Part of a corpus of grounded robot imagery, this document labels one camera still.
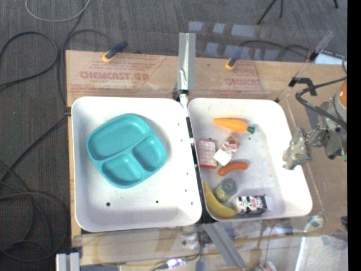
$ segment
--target yellow banana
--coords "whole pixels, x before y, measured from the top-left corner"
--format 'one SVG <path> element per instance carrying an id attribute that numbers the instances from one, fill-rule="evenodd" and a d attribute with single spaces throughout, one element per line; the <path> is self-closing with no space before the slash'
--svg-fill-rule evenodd
<path id="1" fill-rule="evenodd" d="M 204 183 L 205 203 L 207 207 L 218 217 L 232 218 L 237 215 L 236 211 L 220 203 L 209 189 L 208 183 Z"/>

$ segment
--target can lid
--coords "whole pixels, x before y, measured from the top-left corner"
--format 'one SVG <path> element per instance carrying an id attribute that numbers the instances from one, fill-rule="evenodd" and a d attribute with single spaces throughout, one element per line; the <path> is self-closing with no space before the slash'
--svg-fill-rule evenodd
<path id="1" fill-rule="evenodd" d="M 237 192 L 237 184 L 234 180 L 230 178 L 226 178 L 222 181 L 222 189 L 225 191 L 229 196 L 236 194 Z"/>

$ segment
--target black floor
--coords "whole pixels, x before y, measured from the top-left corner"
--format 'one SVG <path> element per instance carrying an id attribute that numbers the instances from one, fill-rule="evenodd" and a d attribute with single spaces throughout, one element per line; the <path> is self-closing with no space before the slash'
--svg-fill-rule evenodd
<path id="1" fill-rule="evenodd" d="M 277 0 L 260 23 L 272 0 L 91 0 L 57 23 L 25 1 L 0 0 L 0 270 L 54 270 L 54 254 L 71 248 L 64 42 L 106 51 L 109 36 L 127 40 L 125 52 L 177 55 L 179 32 L 196 32 L 197 56 L 228 58 L 251 40 L 242 59 L 302 62 L 331 30 L 325 49 L 347 54 L 347 0 Z M 82 0 L 28 7 L 63 20 Z M 81 29 L 91 30 L 66 39 Z"/>

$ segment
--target tin can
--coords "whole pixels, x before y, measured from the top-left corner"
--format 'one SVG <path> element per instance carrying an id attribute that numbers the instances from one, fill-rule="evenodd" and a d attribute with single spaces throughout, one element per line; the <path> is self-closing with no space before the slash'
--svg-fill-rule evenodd
<path id="1" fill-rule="evenodd" d="M 275 264 L 273 264 L 271 261 L 267 261 L 266 263 L 254 268 L 254 271 L 277 271 L 277 269 Z"/>
<path id="2" fill-rule="evenodd" d="M 213 190 L 214 196 L 221 203 L 226 202 L 237 192 L 236 182 L 230 178 L 224 179 L 217 187 Z"/>

